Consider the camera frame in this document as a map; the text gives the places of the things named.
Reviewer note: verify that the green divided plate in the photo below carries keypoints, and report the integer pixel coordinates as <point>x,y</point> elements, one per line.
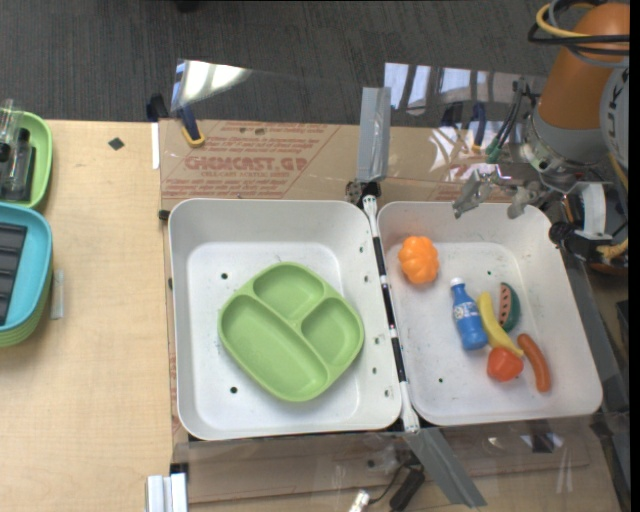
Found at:
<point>280,340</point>
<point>42,150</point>
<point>30,334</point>

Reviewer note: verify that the thin black and white rod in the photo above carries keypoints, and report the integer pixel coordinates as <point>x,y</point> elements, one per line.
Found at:
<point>382,272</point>

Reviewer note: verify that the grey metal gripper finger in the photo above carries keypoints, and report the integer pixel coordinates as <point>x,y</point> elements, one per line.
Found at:
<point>522,201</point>
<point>474,195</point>

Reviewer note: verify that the black cylinder on white bracket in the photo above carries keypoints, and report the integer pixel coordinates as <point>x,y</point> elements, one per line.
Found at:
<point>592,210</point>

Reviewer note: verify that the white plastic tray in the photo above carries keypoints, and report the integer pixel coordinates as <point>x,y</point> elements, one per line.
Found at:
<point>280,225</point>
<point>450,390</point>

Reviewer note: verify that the small clear plastic tube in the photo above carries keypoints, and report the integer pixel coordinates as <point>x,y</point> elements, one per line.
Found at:
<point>57,295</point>

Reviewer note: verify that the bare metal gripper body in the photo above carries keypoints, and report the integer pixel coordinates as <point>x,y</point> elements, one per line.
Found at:
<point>555,172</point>

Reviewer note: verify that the toy watermelon slice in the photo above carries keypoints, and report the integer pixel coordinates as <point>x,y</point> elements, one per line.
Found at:
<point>511,310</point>

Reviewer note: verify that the blue divided plate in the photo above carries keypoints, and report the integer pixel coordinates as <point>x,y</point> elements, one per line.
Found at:
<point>37,260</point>

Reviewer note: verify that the orange toy sausage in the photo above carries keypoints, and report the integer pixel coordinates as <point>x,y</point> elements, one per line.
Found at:
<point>537,362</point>

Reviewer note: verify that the blue toy bottle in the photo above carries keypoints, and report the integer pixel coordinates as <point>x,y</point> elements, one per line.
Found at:
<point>469,320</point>

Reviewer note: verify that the red toy pepper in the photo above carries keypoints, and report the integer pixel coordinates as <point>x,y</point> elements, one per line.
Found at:
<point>504,366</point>

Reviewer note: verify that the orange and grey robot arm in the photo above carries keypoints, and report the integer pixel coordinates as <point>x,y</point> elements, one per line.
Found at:
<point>575,90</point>

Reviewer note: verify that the brown cardboard board red print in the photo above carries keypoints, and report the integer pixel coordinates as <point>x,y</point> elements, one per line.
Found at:
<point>280,160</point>

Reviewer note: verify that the clear plastic bottle black cap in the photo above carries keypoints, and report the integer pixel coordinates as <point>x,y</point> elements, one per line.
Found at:
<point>19,165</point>

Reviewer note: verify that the orange toy pumpkin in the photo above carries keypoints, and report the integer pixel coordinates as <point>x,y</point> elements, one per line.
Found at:
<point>419,260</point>

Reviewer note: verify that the black ribbed rectangular object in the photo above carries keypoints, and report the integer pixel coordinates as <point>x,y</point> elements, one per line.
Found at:
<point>11,265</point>

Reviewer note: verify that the yellow banana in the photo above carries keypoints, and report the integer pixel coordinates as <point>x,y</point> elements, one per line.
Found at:
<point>492,325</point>

